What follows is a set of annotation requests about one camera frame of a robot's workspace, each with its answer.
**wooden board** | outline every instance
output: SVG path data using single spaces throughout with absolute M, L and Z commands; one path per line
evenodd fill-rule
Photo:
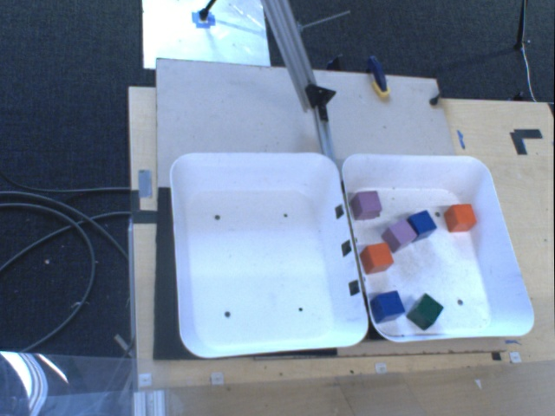
M 156 136 L 153 88 L 131 88 L 130 102 L 131 147 L 144 156 L 150 155 L 149 163 L 137 163 L 132 155 L 132 173 L 156 167 L 155 150 L 148 152 L 144 137 Z M 494 361 L 486 351 L 500 351 L 504 347 L 520 351 L 523 361 L 548 361 L 555 359 L 553 304 L 553 136 L 552 115 L 545 105 L 514 102 L 442 101 L 451 127 L 457 153 L 468 153 L 482 159 L 493 174 L 498 188 L 499 200 L 506 216 L 507 227 L 526 287 L 536 311 L 534 330 L 517 344 L 506 345 L 503 341 L 486 341 L 485 346 L 472 348 L 483 342 L 457 341 L 456 351 L 484 351 L 472 354 L 433 355 L 384 355 L 386 351 L 362 350 L 349 356 L 329 359 L 303 360 L 253 360 L 249 358 L 216 361 L 153 361 L 153 285 L 155 260 L 155 225 L 134 226 L 135 259 L 135 307 L 137 315 L 138 373 L 150 374 L 153 387 L 182 387 L 207 384 L 212 372 L 225 373 L 231 384 L 260 381 L 284 381 L 325 379 L 351 374 L 375 374 L 375 364 L 385 362 L 389 372 L 424 372 L 435 369 L 491 366 Z M 515 127 L 539 128 L 544 140 L 528 140 L 527 156 L 518 156 L 509 132 Z M 462 131 L 466 149 L 460 148 L 457 130 Z M 533 201 L 523 206 L 523 198 Z M 453 352 L 444 347 L 445 353 Z M 508 356 L 503 355 L 503 363 Z

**blue clip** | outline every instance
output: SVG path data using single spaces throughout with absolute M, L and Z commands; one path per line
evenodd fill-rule
M 371 55 L 367 61 L 367 73 L 372 73 L 374 75 L 374 81 L 372 81 L 372 87 L 377 92 L 377 94 L 385 98 L 389 95 L 388 83 L 385 80 L 385 73 L 381 63 L 375 58 L 375 55 Z
M 197 12 L 192 13 L 192 19 L 193 19 L 193 23 L 197 26 L 197 28 L 208 29 L 211 26 L 214 26 L 216 24 L 216 17 L 214 17 L 214 14 L 211 14 L 211 13 L 208 13 L 208 17 L 206 18 L 205 21 L 200 20 L 199 10 Z

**orange cube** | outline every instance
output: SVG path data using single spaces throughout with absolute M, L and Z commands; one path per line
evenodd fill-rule
M 449 232 L 468 231 L 476 224 L 476 216 L 470 204 L 451 205 L 444 217 Z
M 393 264 L 393 256 L 386 243 L 368 245 L 362 250 L 360 257 L 366 274 L 385 271 Z

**wooden table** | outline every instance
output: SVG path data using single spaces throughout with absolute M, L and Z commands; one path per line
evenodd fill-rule
M 129 90 L 134 190 L 138 189 L 140 169 L 150 170 L 156 180 L 155 99 L 154 88 Z M 534 414 L 547 408 L 551 411 L 555 404 L 547 384 L 555 378 L 552 113 L 546 104 L 512 101 L 443 99 L 441 105 L 456 153 L 482 160 L 493 175 L 535 311 L 535 324 L 529 335 L 516 341 L 490 340 L 486 345 L 480 340 L 453 341 L 453 351 L 458 354 L 439 349 L 438 354 L 384 356 L 370 350 L 323 359 L 154 361 L 156 226 L 135 224 L 132 288 L 137 373 L 144 389 L 180 388 L 170 393 L 166 403 L 183 414 L 202 414 L 203 410 L 206 414 L 228 415 L 261 414 L 266 410 L 275 414 L 358 414 L 357 408 L 374 406 L 378 400 L 383 400 L 384 405 L 397 405 L 399 414 L 442 414 L 447 399 L 449 405 L 456 402 L 457 408 L 467 413 L 487 414 L 487 408 L 501 408 L 507 402 L 512 402 L 506 407 L 510 414 L 523 403 L 528 409 L 523 413 Z M 510 135 L 514 129 L 539 129 L 543 139 L 526 140 L 527 155 L 518 155 Z M 458 132 L 463 136 L 464 149 Z M 155 211 L 156 206 L 155 192 L 151 198 L 140 200 L 142 210 Z M 484 347 L 493 348 L 484 352 Z M 491 351 L 503 352 L 501 361 L 493 360 Z M 511 364 L 509 352 L 518 352 L 522 363 Z M 376 374 L 383 364 L 388 373 Z M 209 386 L 215 372 L 224 374 L 226 387 Z M 486 390 L 486 383 L 487 398 L 484 394 L 479 399 L 468 398 Z M 382 390 L 381 394 L 376 393 L 376 387 Z M 526 387 L 526 397 L 515 393 L 522 387 Z M 395 398 L 403 394 L 403 399 Z M 267 407 L 259 407 L 260 402 L 247 403 L 256 396 L 264 396 Z

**cube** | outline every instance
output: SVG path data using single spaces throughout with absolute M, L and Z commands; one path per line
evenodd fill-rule
M 366 274 L 385 271 L 393 264 L 393 256 L 385 243 L 368 245 L 362 250 L 360 257 Z
M 405 312 L 405 307 L 403 307 L 397 291 L 389 291 L 376 296 L 370 301 L 370 308 L 375 323 L 393 321 Z
M 403 219 L 385 230 L 382 239 L 388 243 L 391 251 L 395 253 L 416 239 L 416 231 L 413 230 L 407 220 Z
M 468 231 L 476 225 L 476 216 L 470 204 L 451 205 L 444 218 L 450 232 Z
M 382 203 L 375 191 L 358 192 L 349 203 L 355 220 L 377 218 L 382 211 Z
M 428 237 L 437 228 L 437 225 L 428 211 L 417 212 L 407 220 L 416 232 L 415 242 Z
M 407 313 L 407 318 L 420 329 L 428 329 L 434 325 L 442 310 L 443 305 L 432 296 L 425 294 Z

